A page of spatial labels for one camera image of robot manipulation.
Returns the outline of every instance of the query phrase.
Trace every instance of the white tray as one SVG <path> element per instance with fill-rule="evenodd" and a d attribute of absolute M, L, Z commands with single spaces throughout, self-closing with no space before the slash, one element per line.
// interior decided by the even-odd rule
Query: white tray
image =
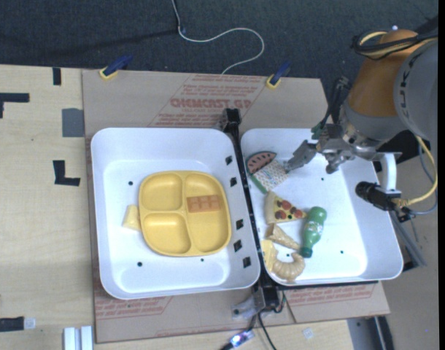
<path fill-rule="evenodd" d="M 241 289 L 258 280 L 260 263 L 236 155 L 224 133 L 107 128 L 93 137 L 91 155 L 100 277 L 110 295 L 132 299 Z M 122 227 L 127 205 L 138 204 L 142 180 L 169 170 L 203 171 L 220 181 L 232 224 L 231 240 L 222 251 L 204 257 L 163 256 L 148 247 L 140 232 Z M 232 185 L 232 178 L 237 184 Z"/>
<path fill-rule="evenodd" d="M 311 135 L 308 129 L 254 129 L 242 136 L 241 148 L 245 160 L 256 152 L 271 151 L 283 163 Z M 325 208 L 328 217 L 312 257 L 305 259 L 303 273 L 292 283 L 274 274 L 271 278 L 287 286 L 395 278 L 402 271 L 403 260 L 390 216 L 355 194 L 358 182 L 378 182 L 373 164 L 356 158 L 339 166 L 333 174 L 326 173 L 326 165 L 326 159 L 317 155 L 304 167 L 291 171 L 288 179 L 274 189 L 300 209 Z M 263 240 L 267 229 L 263 214 L 265 195 L 253 183 L 249 184 L 249 191 L 258 235 Z M 279 225 L 301 244 L 302 224 L 297 220 Z M 279 245 L 276 248 L 278 259 L 292 261 L 291 249 Z"/>

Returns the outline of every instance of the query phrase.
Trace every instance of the green bottle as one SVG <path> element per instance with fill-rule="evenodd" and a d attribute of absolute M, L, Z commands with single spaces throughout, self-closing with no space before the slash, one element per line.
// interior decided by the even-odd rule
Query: green bottle
<path fill-rule="evenodd" d="M 307 215 L 307 223 L 303 228 L 303 245 L 301 247 L 301 256 L 310 258 L 312 256 L 312 247 L 321 239 L 323 232 L 323 223 L 326 219 L 326 210 L 323 207 L 312 207 Z"/>

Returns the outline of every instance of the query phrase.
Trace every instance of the hole in tray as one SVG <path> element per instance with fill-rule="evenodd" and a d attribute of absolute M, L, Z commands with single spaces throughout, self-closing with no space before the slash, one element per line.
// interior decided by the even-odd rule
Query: hole in tray
<path fill-rule="evenodd" d="M 240 248 L 242 248 L 242 240 L 237 240 L 234 243 L 234 251 L 237 252 L 240 250 Z"/>
<path fill-rule="evenodd" d="M 244 268 L 247 268 L 252 264 L 252 261 L 250 260 L 250 257 L 245 257 L 242 262 L 244 263 Z"/>

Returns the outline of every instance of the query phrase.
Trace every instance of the cardboard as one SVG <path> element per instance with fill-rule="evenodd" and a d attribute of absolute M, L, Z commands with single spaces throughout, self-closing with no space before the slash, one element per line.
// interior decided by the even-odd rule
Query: cardboard
<path fill-rule="evenodd" d="M 244 329 L 232 305 L 251 289 L 117 300 L 105 293 L 98 275 L 90 140 L 108 127 L 213 128 L 225 108 L 241 112 L 241 133 L 251 128 L 311 128 L 327 102 L 318 79 L 283 78 L 275 90 L 265 77 L 119 71 L 109 81 L 97 70 L 82 71 L 88 198 L 94 273 L 96 342 L 124 341 Z M 301 141 L 293 141 L 295 149 Z M 286 291 L 287 308 L 271 314 L 267 326 L 389 313 L 381 283 Z"/>

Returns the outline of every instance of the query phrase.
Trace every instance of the yellow plate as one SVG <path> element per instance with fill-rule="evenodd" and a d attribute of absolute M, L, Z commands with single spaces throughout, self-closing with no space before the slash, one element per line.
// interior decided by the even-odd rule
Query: yellow plate
<path fill-rule="evenodd" d="M 213 254 L 231 239 L 224 189 L 199 171 L 165 171 L 145 178 L 139 213 L 145 241 L 160 254 Z"/>

